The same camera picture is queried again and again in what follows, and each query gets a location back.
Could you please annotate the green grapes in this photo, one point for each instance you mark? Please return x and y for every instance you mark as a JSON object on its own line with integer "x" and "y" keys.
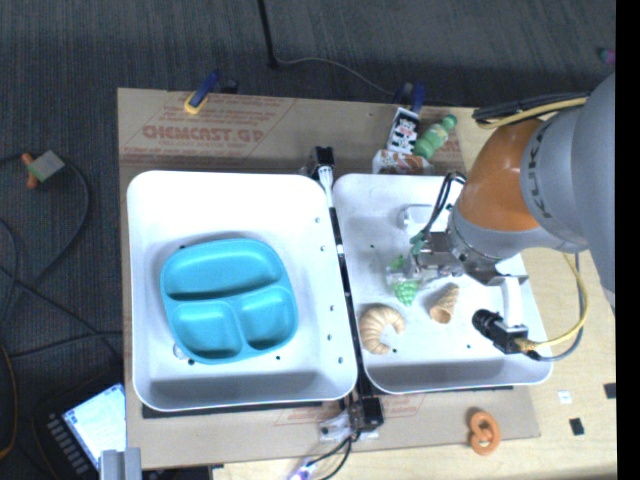
{"x": 406, "y": 293}

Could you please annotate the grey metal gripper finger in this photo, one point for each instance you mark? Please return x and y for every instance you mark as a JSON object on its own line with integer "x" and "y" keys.
{"x": 396, "y": 277}

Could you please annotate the beige croissant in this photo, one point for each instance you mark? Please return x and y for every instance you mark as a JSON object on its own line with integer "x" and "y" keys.
{"x": 372, "y": 325}

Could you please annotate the white cow print carton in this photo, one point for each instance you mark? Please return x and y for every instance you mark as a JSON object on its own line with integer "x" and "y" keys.
{"x": 402, "y": 133}

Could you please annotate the black cylinder on white bracket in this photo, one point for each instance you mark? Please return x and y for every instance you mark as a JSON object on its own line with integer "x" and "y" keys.
{"x": 507, "y": 337}

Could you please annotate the orange carrot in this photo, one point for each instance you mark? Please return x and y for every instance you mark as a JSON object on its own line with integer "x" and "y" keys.
{"x": 31, "y": 180}

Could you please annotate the orange pretzel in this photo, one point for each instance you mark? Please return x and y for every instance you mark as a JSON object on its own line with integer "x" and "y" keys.
{"x": 483, "y": 433}

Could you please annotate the green bottle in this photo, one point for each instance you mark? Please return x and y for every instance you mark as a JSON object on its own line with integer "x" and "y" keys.
{"x": 431, "y": 140}

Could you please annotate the white and orange packet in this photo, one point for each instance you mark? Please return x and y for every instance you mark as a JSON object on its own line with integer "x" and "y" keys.
{"x": 400, "y": 163}

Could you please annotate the thin black and white rod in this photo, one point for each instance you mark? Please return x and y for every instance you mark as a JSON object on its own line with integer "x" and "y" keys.
{"x": 340, "y": 243}

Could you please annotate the white plastic tray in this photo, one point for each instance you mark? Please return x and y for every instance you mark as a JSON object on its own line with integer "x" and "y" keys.
{"x": 435, "y": 358}
{"x": 225, "y": 203}

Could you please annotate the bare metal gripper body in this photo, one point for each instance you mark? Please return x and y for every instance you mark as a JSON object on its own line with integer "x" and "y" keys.
{"x": 437, "y": 255}

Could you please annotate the grey green cube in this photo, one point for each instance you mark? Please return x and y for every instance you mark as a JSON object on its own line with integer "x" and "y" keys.
{"x": 47, "y": 165}

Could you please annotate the brown cardboard board red print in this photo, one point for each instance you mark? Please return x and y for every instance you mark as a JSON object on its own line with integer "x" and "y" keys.
{"x": 300, "y": 123}

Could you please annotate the tan ice cream cone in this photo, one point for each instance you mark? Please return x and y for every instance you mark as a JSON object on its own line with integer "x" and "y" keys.
{"x": 444, "y": 305}

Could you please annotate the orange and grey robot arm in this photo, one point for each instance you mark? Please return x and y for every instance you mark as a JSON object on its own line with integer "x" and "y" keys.
{"x": 555, "y": 178}

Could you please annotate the blue divided plate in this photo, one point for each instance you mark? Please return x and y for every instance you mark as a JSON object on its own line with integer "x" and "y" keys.
{"x": 225, "y": 293}

